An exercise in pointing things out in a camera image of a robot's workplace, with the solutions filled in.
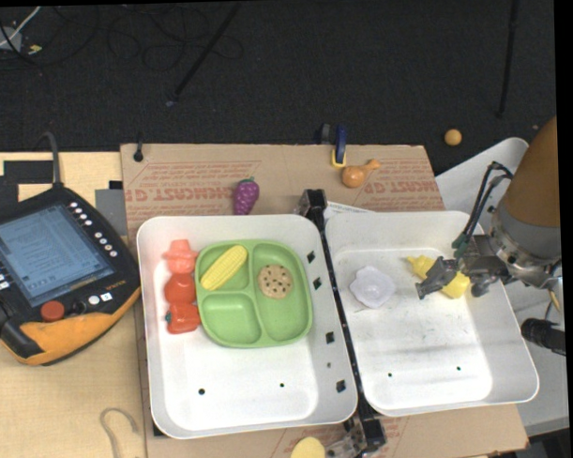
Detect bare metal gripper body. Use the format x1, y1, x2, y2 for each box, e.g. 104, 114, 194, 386
457, 231, 565, 294

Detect yellow mustard bottle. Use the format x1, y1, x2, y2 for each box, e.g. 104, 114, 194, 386
405, 252, 473, 302

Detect white plastic tray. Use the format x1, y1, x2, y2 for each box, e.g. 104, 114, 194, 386
135, 208, 361, 441
324, 206, 541, 420

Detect thin black rod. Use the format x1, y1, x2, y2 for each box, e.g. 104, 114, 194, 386
311, 205, 375, 426

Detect orange chicken drumstick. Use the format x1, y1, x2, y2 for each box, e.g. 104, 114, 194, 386
340, 157, 383, 191

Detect brown chocolate chip biscuit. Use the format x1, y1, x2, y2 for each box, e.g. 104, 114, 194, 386
256, 263, 295, 301

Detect brown cardboard board red print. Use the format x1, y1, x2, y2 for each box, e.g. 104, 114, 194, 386
118, 129, 531, 458

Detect purple grapes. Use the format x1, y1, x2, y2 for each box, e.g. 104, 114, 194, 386
232, 176, 262, 217

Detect green divided plate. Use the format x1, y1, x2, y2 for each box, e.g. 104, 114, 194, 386
192, 237, 316, 351

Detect yellow corn cob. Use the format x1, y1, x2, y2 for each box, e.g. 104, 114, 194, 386
198, 243, 250, 292

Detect yellow oval toy food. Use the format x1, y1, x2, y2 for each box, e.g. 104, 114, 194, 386
285, 435, 326, 458

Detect orange toy bottle with hat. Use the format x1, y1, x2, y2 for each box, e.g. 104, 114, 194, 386
160, 237, 201, 306

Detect red toy pepper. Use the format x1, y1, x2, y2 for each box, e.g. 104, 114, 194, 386
163, 299, 203, 336

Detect black cylinder on white bracket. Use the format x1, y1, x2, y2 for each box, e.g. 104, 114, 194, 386
519, 279, 566, 359

